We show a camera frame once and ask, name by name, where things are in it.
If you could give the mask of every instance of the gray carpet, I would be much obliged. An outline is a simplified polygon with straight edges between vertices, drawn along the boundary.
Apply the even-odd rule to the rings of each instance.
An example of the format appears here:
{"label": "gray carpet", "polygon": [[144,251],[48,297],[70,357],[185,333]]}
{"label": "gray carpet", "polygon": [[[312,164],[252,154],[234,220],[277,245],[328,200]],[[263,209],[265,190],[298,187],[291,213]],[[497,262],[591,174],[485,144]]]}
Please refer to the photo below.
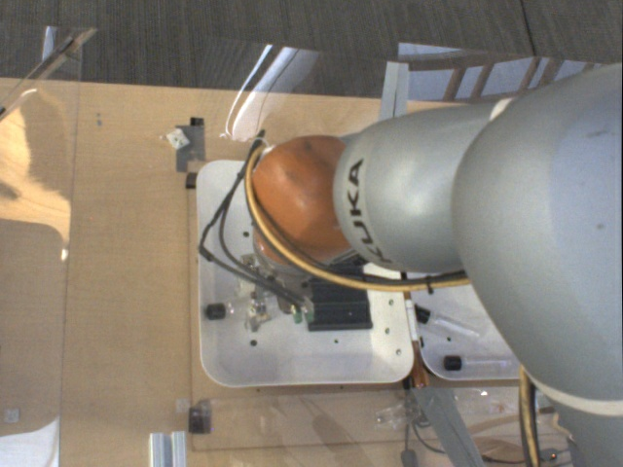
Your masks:
{"label": "gray carpet", "polygon": [[621,60],[621,7],[621,0],[0,0],[8,24],[0,27],[0,64],[13,74],[30,65],[2,29],[46,24],[97,27],[84,79],[111,83],[239,86],[235,69],[259,50],[240,40],[351,59],[393,58],[398,43],[411,42],[611,62]]}

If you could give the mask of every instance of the yellow cable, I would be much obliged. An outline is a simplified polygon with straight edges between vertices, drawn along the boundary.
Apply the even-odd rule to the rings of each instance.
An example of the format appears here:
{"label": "yellow cable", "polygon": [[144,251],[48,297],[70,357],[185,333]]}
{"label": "yellow cable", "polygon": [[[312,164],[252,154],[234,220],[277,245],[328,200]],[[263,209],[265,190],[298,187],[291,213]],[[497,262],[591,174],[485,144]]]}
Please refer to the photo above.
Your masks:
{"label": "yellow cable", "polygon": [[536,437],[532,429],[532,412],[531,412],[531,380],[530,376],[526,372],[526,369],[522,365],[519,368],[519,406],[521,409],[521,427],[526,438],[528,447],[528,454],[530,456],[531,467],[540,467],[540,454],[538,451],[538,445],[536,444]]}
{"label": "yellow cable", "polygon": [[249,157],[249,162],[244,173],[244,190],[246,191],[249,212],[251,214],[251,218],[258,226],[264,237],[281,255],[283,255],[284,258],[286,258],[292,264],[296,265],[300,269],[303,269],[311,275],[323,278],[339,285],[343,285],[345,287],[360,289],[364,291],[368,289],[385,292],[420,291],[429,288],[457,287],[459,285],[466,285],[469,283],[469,278],[465,276],[463,278],[455,278],[452,280],[435,280],[434,277],[432,277],[428,279],[422,278],[414,280],[412,283],[409,284],[382,284],[344,277],[336,273],[320,269],[315,265],[311,264],[303,256],[286,246],[281,241],[281,239],[277,237],[273,233],[273,231],[271,231],[271,229],[267,226],[266,221],[260,213],[259,204],[257,202],[257,199],[255,198],[255,193],[253,191],[251,175],[253,173],[253,167],[255,166],[255,163],[258,161],[263,151],[264,148],[262,146],[257,147],[253,151],[253,153]]}

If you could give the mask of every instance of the clear plastic panel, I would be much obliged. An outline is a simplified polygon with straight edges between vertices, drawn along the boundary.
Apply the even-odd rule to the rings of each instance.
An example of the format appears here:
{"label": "clear plastic panel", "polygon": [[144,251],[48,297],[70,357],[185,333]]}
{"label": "clear plastic panel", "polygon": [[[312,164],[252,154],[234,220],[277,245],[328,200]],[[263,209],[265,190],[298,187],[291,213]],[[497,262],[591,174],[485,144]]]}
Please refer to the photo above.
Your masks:
{"label": "clear plastic panel", "polygon": [[53,465],[58,457],[78,82],[91,36],[0,24],[0,464],[7,467]]}
{"label": "clear plastic panel", "polygon": [[[248,142],[261,128],[266,130],[269,145],[307,134],[341,136],[356,133],[379,119],[384,102],[396,102],[400,98],[396,93],[401,88],[400,81],[390,78],[386,62],[351,58],[348,64],[344,64],[342,57],[331,54],[276,46],[258,47],[251,54],[255,54],[257,61],[247,61],[248,74],[244,75],[240,89],[222,93],[223,98],[232,99],[231,104],[228,103],[225,123],[221,121],[222,117],[214,117],[213,108],[205,111],[207,161],[243,159],[249,144],[238,142]],[[515,55],[493,55],[435,47],[420,50],[415,46],[402,49],[399,60],[407,66],[408,71],[404,112],[443,108],[453,103],[502,99],[521,94],[529,88],[541,87],[555,77],[554,68],[550,66],[550,76],[546,78],[541,71],[541,77],[531,86],[539,64],[547,63],[547,59]],[[341,86],[340,90],[332,84],[330,72],[337,70],[337,64],[348,68],[348,78],[364,86],[367,96],[348,96],[345,94],[348,87]],[[471,80],[466,74],[469,70],[477,70]],[[388,81],[395,83],[393,98],[383,96]],[[471,84],[466,86],[463,81],[471,81]],[[229,142],[229,145],[221,146],[224,142]],[[202,162],[197,162],[194,166],[195,169],[201,167]],[[218,178],[212,175],[208,180],[216,182]],[[201,202],[202,195],[199,190],[198,195]],[[192,227],[197,226],[197,218],[194,216],[196,210],[193,209],[193,204],[189,203],[193,247],[196,243],[193,241],[195,232]],[[218,202],[212,202],[211,205],[214,208]],[[248,238],[243,238],[248,237],[248,234],[244,235],[243,232],[232,233],[230,237],[233,237],[233,245],[239,241],[248,241]],[[193,296],[198,294],[194,291],[197,289],[197,274],[195,267],[192,267],[191,306]],[[203,279],[200,275],[200,283],[207,282],[218,287],[219,283],[226,283],[223,280],[225,275],[227,274],[212,272],[209,278]],[[478,311],[480,304],[477,299],[475,302],[471,301],[471,298],[475,298],[473,289],[456,288],[453,291],[455,293],[451,297],[457,298],[458,304],[461,299],[469,298],[469,305],[475,305],[470,309]],[[423,293],[421,296],[423,298],[417,297],[416,301],[420,300],[422,307],[433,310],[429,325],[422,332],[427,334],[435,323],[439,325],[436,335],[426,336],[424,360],[428,354],[429,363],[434,367],[433,372],[441,377],[462,380],[462,385],[480,381],[481,385],[488,386],[478,389],[458,388],[455,394],[459,411],[467,422],[469,431],[477,436],[476,443],[483,454],[506,462],[521,460],[523,454],[517,422],[517,388],[489,387],[492,380],[508,383],[509,379],[516,377],[516,358],[484,311],[479,311],[472,319],[456,321],[453,316],[469,315],[469,309],[450,313],[455,306],[435,303],[435,300],[429,304],[426,299],[428,295]],[[203,350],[208,347],[208,353],[212,347],[212,357],[223,360],[225,355],[235,351],[239,343],[231,341],[230,344],[227,337],[233,338],[234,333],[245,332],[240,321],[240,330],[219,330],[218,341],[212,338],[207,343],[210,337],[205,338],[205,331],[209,331],[210,323],[219,322],[206,321],[204,309],[205,300],[200,296],[199,309],[196,305],[191,308],[194,369],[192,402],[209,402],[212,428],[210,434],[193,436],[191,444],[197,451],[210,452],[208,458],[221,458],[219,455],[225,455],[226,450],[230,452],[228,455],[231,462],[235,463],[233,459],[236,459],[250,465],[264,465],[263,459],[267,457],[265,449],[274,449],[275,452],[277,447],[282,451],[280,458],[285,462],[283,465],[289,465],[288,462],[293,456],[296,460],[292,461],[296,464],[315,465],[310,460],[310,451],[313,451],[315,458],[322,457],[327,465],[401,465],[400,455],[404,449],[401,445],[404,442],[408,414],[404,409],[404,395],[397,390],[399,384],[377,386],[377,389],[352,385],[256,388],[252,387],[255,385],[252,378],[248,383],[251,388],[248,389],[229,389],[218,385],[205,373],[209,367],[205,360],[203,366],[198,366],[198,360],[205,356],[202,346]],[[451,341],[450,335],[457,337]],[[241,343],[249,346],[247,336],[241,337],[244,339]],[[257,351],[259,340],[258,337],[252,339],[250,352]],[[464,339],[477,341],[465,344]],[[223,344],[229,349],[217,354],[215,348]],[[289,354],[287,347],[282,352],[284,355]],[[462,356],[462,372],[444,372],[442,360],[446,354]],[[256,362],[247,362],[242,373],[253,372],[254,366],[258,366],[258,377],[263,376],[265,369],[261,368],[261,358]],[[323,371],[329,371],[329,367],[318,366],[316,371],[322,375]],[[448,384],[434,379],[433,385]],[[219,416],[222,417],[222,429],[217,425]],[[544,448],[551,447],[555,451],[566,449],[564,436],[558,431],[543,429],[541,432],[544,435],[541,442]],[[420,465],[450,465],[447,457],[435,452],[434,447],[428,449],[415,436],[410,438],[409,448],[418,452]],[[426,438],[432,439],[433,445],[439,448],[431,429],[424,430],[422,438],[425,442]],[[566,458],[561,454],[560,462],[563,461]]]}
{"label": "clear plastic panel", "polygon": [[[27,35],[16,49],[15,33],[0,32],[5,49],[16,50],[0,68],[8,94],[41,59],[46,33]],[[420,465],[450,465],[407,428],[418,418],[421,439],[439,449],[400,382],[232,388],[207,375],[193,173],[208,162],[242,160],[259,128],[276,144],[356,133],[379,119],[384,102],[404,99],[404,111],[414,112],[480,101],[489,78],[504,74],[496,64],[525,58],[403,47],[398,70],[407,70],[409,82],[436,70],[446,82],[435,95],[408,98],[426,88],[391,79],[395,68],[384,61],[203,42],[202,89],[79,85],[79,53],[72,52],[45,81],[23,83],[11,97],[0,121],[0,464],[13,465],[5,459],[14,461],[9,455],[18,441],[34,441],[39,464],[54,465],[62,428],[63,467],[150,465],[150,434],[188,430],[198,413],[203,430],[188,436],[188,465],[400,466],[405,449],[417,453]],[[62,34],[56,43],[64,43]],[[32,57],[28,67],[24,57]],[[519,90],[486,100],[553,80],[560,65],[545,62],[522,62]],[[512,81],[501,85],[516,85],[516,70],[517,64]],[[393,100],[382,97],[389,80]],[[456,320],[422,305],[440,331],[484,331],[480,319]],[[442,335],[439,343],[448,344]],[[452,385],[468,386],[455,390],[455,401],[482,453],[516,461],[513,382]],[[564,449],[564,436],[549,424],[543,421],[542,444]],[[25,436],[37,431],[48,439]],[[35,449],[28,451],[25,464],[39,465]]]}

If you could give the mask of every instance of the wooden surface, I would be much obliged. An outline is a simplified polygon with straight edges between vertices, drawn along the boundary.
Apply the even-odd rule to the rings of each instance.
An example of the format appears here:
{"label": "wooden surface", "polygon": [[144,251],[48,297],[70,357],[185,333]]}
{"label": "wooden surface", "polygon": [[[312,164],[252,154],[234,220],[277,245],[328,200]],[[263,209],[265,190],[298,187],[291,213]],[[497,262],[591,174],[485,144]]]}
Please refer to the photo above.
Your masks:
{"label": "wooden surface", "polygon": [[[203,117],[206,157],[241,158],[246,145],[220,136],[234,98],[235,94],[226,90],[80,85],[61,353],[63,467],[146,466],[149,434],[185,430],[184,404],[204,398],[215,399],[216,409],[221,407],[223,412],[221,419],[234,416],[238,422],[219,425],[219,434],[232,437],[229,442],[215,445],[209,438],[189,439],[189,466],[399,465],[402,432],[384,432],[381,442],[370,442],[374,408],[390,404],[388,395],[366,394],[370,392],[366,388],[345,396],[353,389],[338,386],[330,389],[337,394],[318,402],[314,401],[317,389],[225,389],[211,382],[202,370],[197,335],[195,196],[184,187],[185,175],[175,172],[174,151],[162,135],[175,125],[188,123],[190,117]],[[277,95],[272,101],[279,110],[266,116],[262,125],[273,142],[309,132],[352,132],[377,119],[380,107],[378,100],[311,95]],[[52,242],[51,247],[57,254],[62,234],[53,236],[56,244]],[[32,241],[39,237],[29,232],[22,238],[21,249],[31,251]],[[24,260],[31,261],[28,253],[24,254]],[[28,299],[40,296],[33,292],[36,286],[23,287],[27,281],[16,283],[22,286],[22,295]],[[45,282],[37,285],[50,288]],[[42,320],[52,314],[62,321],[47,305],[41,311]],[[30,340],[35,346],[52,341],[38,329]],[[28,360],[35,346],[18,346],[21,360],[33,364],[31,372],[40,382],[59,381],[59,366],[56,374],[48,375],[40,362]],[[15,359],[21,361],[19,354]],[[307,394],[301,398],[302,391]],[[257,395],[265,396],[265,401],[253,401],[251,397]],[[301,407],[305,400],[311,408],[297,415],[308,421],[300,430],[279,430],[282,422],[270,421],[279,407]],[[252,420],[245,420],[250,403],[266,407],[252,413]],[[347,404],[356,413],[340,413],[340,407]],[[332,419],[335,414],[341,416]],[[479,420],[482,417],[472,416],[469,422]],[[516,441],[516,417],[511,415],[504,423],[510,429],[497,431]],[[248,442],[240,448],[245,437]],[[296,446],[313,445],[318,439],[328,445]],[[279,443],[285,446],[263,448]],[[425,452],[421,463],[448,465],[443,456]]]}
{"label": "wooden surface", "polygon": [[[0,97],[12,81],[0,81]],[[0,436],[60,414],[77,84],[40,85],[0,124]]]}

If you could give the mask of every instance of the wooden table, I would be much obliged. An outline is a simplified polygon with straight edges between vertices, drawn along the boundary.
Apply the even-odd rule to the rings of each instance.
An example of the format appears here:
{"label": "wooden table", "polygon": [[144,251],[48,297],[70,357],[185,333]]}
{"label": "wooden table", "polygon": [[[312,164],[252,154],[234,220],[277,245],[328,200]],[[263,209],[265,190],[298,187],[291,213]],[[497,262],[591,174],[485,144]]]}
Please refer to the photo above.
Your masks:
{"label": "wooden table", "polygon": [[[49,88],[62,97],[72,95],[76,86]],[[36,394],[50,402],[41,416],[25,416],[22,426],[36,428],[61,414],[63,467],[147,466],[150,433],[185,430],[188,403],[239,398],[243,407],[251,396],[299,392],[222,388],[205,375],[198,355],[195,196],[185,189],[186,175],[175,171],[174,151],[162,136],[201,117],[206,158],[241,159],[247,146],[219,136],[235,96],[228,90],[79,85],[75,157],[71,150],[65,155],[75,162],[73,197],[37,197],[56,221],[41,226],[42,235],[33,235],[32,229],[23,237],[22,260],[34,261],[30,246],[44,235],[50,251],[37,258],[37,281],[16,282],[20,287],[11,299],[19,306],[16,316],[27,320],[32,331],[13,353],[7,355],[4,347],[1,353],[5,362],[30,359],[32,381],[38,378],[40,384]],[[279,103],[279,111],[263,123],[274,142],[308,133],[354,132],[373,123],[380,108],[379,99],[293,94],[282,95]],[[52,100],[46,105],[47,110],[39,106],[30,127],[41,132],[41,140],[51,124],[68,123],[55,114]],[[434,106],[411,104],[409,109],[428,107]],[[22,165],[26,168],[28,161]],[[17,220],[18,214],[16,208],[10,218]],[[59,263],[63,248],[68,258]],[[62,285],[52,289],[46,274],[67,277],[64,333],[64,291]],[[33,305],[50,289],[60,293],[54,303]],[[0,295],[0,302],[8,301]],[[52,326],[51,319],[56,320]],[[52,354],[46,354],[46,346]],[[53,363],[45,365],[46,358]],[[54,385],[47,388],[49,382]],[[365,409],[366,393],[352,396],[361,396]],[[352,427],[350,432],[329,427],[328,435],[342,434],[344,440],[326,447],[206,449],[197,438],[189,440],[188,465],[399,465],[404,447],[395,434],[391,441],[357,444],[352,430],[369,425]],[[421,456],[421,462],[447,465],[445,457],[432,453]]]}

